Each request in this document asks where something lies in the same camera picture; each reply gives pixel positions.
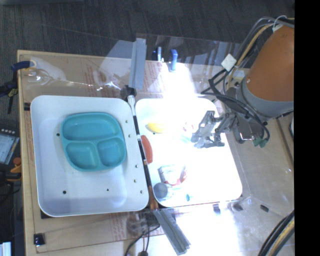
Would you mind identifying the black block with thin wires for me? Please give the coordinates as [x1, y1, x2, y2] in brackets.
[138, 211, 161, 227]
[119, 84, 137, 100]

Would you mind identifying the red sausage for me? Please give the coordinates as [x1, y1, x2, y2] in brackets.
[140, 134, 154, 165]

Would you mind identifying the blue divided plate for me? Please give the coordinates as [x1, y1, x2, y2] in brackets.
[60, 112, 128, 172]

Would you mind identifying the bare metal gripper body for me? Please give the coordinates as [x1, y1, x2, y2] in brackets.
[220, 111, 265, 145]

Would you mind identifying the thin black and white rod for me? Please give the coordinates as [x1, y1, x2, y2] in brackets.
[127, 95, 159, 210]

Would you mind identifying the brown cardboard board red print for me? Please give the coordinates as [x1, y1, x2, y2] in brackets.
[19, 54, 295, 254]

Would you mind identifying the white plastic tray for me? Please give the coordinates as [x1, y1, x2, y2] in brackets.
[29, 94, 150, 218]
[134, 97, 243, 209]

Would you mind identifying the grey can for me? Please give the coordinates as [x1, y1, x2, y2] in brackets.
[152, 182, 174, 201]

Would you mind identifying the white and red packet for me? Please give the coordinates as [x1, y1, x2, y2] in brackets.
[157, 164, 188, 187]

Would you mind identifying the yellow banana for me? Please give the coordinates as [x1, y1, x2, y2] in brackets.
[145, 122, 167, 134]

